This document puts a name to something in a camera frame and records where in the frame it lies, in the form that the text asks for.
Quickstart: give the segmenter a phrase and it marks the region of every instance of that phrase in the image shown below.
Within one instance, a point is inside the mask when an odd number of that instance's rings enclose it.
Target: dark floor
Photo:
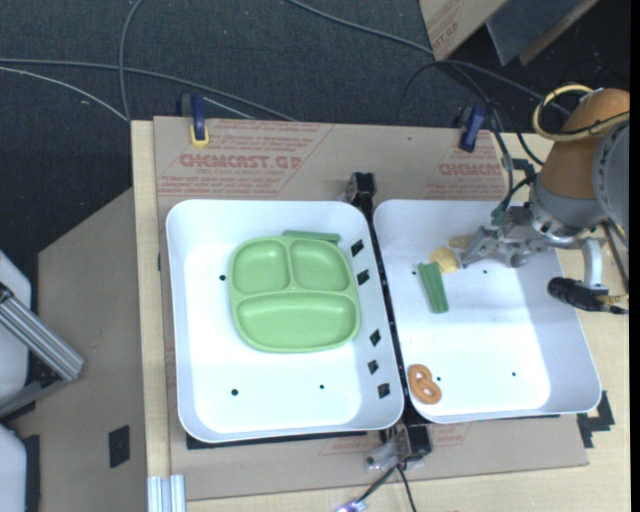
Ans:
[[[308,0],[335,16],[428,45],[417,0]],[[118,62],[135,2],[0,1],[0,66],[83,89],[123,111],[114,69],[18,64],[2,59]],[[451,59],[494,71],[538,93],[574,80],[630,87],[631,0],[600,0],[524,67],[500,65],[486,29]],[[301,121],[449,126],[479,101],[450,68],[412,75],[420,51],[321,19],[285,0],[147,0],[132,19],[126,65],[180,77]],[[477,72],[469,75],[530,131],[534,100]],[[173,115],[195,87],[127,73],[133,119]],[[27,274],[39,251],[131,186],[128,124],[96,101],[51,82],[0,69],[0,248]],[[208,97],[257,119],[238,101]],[[237,117],[207,105],[210,117]]]

